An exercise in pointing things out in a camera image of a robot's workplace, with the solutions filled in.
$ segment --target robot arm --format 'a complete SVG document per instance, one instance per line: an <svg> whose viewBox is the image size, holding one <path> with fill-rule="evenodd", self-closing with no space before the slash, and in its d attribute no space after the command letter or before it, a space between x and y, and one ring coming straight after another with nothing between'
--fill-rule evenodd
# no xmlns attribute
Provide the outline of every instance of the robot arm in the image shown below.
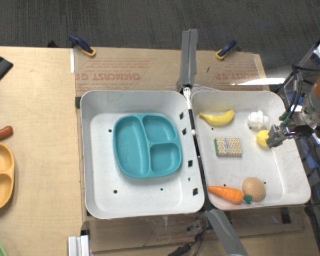
<svg viewBox="0 0 320 256"><path fill-rule="evenodd" d="M297 67L296 69L293 68L293 70L292 75L295 74L296 76L294 81L294 103L279 118L282 121L280 126L271 126L268 134L269 138L266 139L269 148L282 145L286 139L306 138L313 133L320 138L320 74L310 92L305 95L301 111L296 112L295 109L301 97L302 83L301 72L296 70L303 70L303 68Z"/></svg>

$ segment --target yellow ball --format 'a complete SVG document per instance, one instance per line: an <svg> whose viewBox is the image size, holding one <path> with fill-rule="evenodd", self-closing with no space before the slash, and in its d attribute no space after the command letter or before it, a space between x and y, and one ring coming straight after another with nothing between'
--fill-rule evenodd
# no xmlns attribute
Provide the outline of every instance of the yellow ball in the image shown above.
<svg viewBox="0 0 320 256"><path fill-rule="evenodd" d="M262 130L257 133L256 138L257 138L257 142L259 145L261 145L263 147L267 146L266 139L269 138L268 133L269 133L268 130Z"/></svg>

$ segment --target metal bracket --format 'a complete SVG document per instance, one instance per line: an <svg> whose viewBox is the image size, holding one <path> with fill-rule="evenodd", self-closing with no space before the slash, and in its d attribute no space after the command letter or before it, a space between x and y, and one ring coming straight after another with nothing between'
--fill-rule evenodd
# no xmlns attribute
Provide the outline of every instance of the metal bracket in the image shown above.
<svg viewBox="0 0 320 256"><path fill-rule="evenodd" d="M68 237L67 251L68 256L90 256L89 236Z"/></svg>
<svg viewBox="0 0 320 256"><path fill-rule="evenodd" d="M180 76L177 82L178 92L181 91L183 86L192 87L194 85L194 76L197 74L197 42L197 29L182 32Z"/></svg>
<svg viewBox="0 0 320 256"><path fill-rule="evenodd" d="M228 256L248 256L224 211L212 209L206 212L206 217Z"/></svg>

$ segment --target toy carrot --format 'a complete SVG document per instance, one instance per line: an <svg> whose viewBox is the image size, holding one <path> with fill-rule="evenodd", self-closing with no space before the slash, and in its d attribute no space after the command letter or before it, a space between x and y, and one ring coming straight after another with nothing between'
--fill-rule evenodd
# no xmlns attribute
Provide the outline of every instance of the toy carrot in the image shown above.
<svg viewBox="0 0 320 256"><path fill-rule="evenodd" d="M235 203L240 202L244 198L242 191L235 188L208 186L207 189L209 190L209 192Z"/></svg>

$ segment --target black cable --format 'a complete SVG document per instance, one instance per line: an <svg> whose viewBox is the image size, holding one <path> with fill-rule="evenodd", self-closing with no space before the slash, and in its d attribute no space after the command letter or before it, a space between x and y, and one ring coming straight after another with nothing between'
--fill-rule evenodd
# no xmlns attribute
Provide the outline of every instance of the black cable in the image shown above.
<svg viewBox="0 0 320 256"><path fill-rule="evenodd" d="M294 76L294 72L291 72L288 77L284 80L284 82L274 91L274 93L278 93L283 87L287 85L287 83L291 80L291 78Z"/></svg>
<svg viewBox="0 0 320 256"><path fill-rule="evenodd" d="M287 109L286 109L286 112L287 112L287 113L289 113L290 110L292 109L292 106L293 106L293 103L295 102L295 99L296 99L296 97L297 97L297 94L298 94L297 90L294 90L294 92L293 92L293 97L292 97L292 101L291 101L291 103L289 104L289 106L288 106Z"/></svg>
<svg viewBox="0 0 320 256"><path fill-rule="evenodd" d="M195 244L197 244L192 256L195 256L197 255L199 249L201 248L202 246L202 242L203 242L203 237L202 235L204 234L204 232L211 228L211 226L207 226L206 228L203 229L202 232L196 234L196 236L194 237L194 242L191 243L191 244L186 244L186 245L183 245L182 247L179 247L177 248L175 251L173 251L172 253L170 253L168 256L181 256L183 255L184 253L188 252L192 246L194 246Z"/></svg>
<svg viewBox="0 0 320 256"><path fill-rule="evenodd" d="M320 72L320 69L305 68L305 67L300 67L300 66L296 66L296 65L293 65L293 67L296 70L301 70L301 71Z"/></svg>
<svg viewBox="0 0 320 256"><path fill-rule="evenodd" d="M308 80L306 80L306 79L303 79L302 81L303 81L304 83L308 83L309 85L314 85L314 83L313 83L313 82L308 81Z"/></svg>
<svg viewBox="0 0 320 256"><path fill-rule="evenodd" d="M292 107L294 106L293 110L290 112L288 118L291 119L295 113L295 109L296 107L298 106L298 103L299 103L299 99L301 97L301 89L302 89L302 74L301 72L297 71L298 70L298 67L296 66L293 66L293 72L295 72L295 75L297 77L297 81L298 81L298 92L295 96L295 99L294 99L294 103L291 103L291 106L290 106L290 109L292 109Z"/></svg>

